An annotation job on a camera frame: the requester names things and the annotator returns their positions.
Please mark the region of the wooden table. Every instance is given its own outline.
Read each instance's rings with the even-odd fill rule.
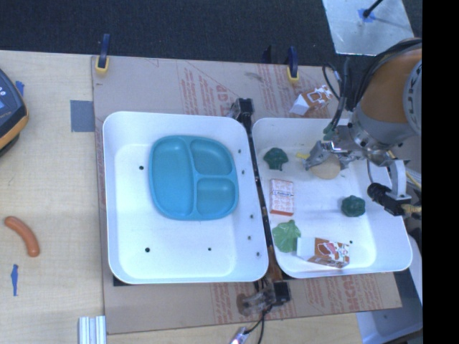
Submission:
[[[3,343],[77,343],[78,318],[104,315],[95,137],[72,132],[70,101],[93,100],[90,55],[0,51],[0,69],[21,81],[30,120],[0,158],[0,217],[17,216],[39,239],[27,255],[1,224]],[[11,271],[19,266],[17,296]],[[240,325],[109,335],[107,343],[227,343]],[[256,343],[258,332],[246,342]],[[355,314],[274,320],[263,344],[360,343]]]

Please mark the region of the hot dog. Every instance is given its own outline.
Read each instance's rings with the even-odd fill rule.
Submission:
[[[19,218],[8,216],[5,218],[5,226],[11,228],[22,237],[26,244],[27,253],[31,257],[36,257],[40,253],[37,238],[34,232]]]

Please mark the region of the black and orange device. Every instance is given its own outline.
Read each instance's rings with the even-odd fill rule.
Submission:
[[[0,70],[0,156],[19,138],[29,121],[29,111],[17,86]]]

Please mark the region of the blue plate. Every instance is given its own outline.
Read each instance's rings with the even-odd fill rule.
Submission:
[[[220,219],[237,205],[235,162],[224,145],[209,138],[172,135],[157,140],[148,177],[153,202],[172,219]]]

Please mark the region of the cardboard sheet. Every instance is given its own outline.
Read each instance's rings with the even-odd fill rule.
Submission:
[[[125,285],[108,266],[102,125],[116,111],[187,115],[226,115],[239,97],[252,98],[253,123],[290,113],[302,92],[325,84],[320,67],[299,67],[300,80],[288,81],[285,65],[111,57],[105,74],[92,58],[95,140],[108,334],[253,322],[236,305],[239,295],[256,292],[253,283]],[[330,118],[337,101],[304,117]],[[267,320],[334,315],[401,306],[392,273],[288,280],[292,300],[272,310]]]

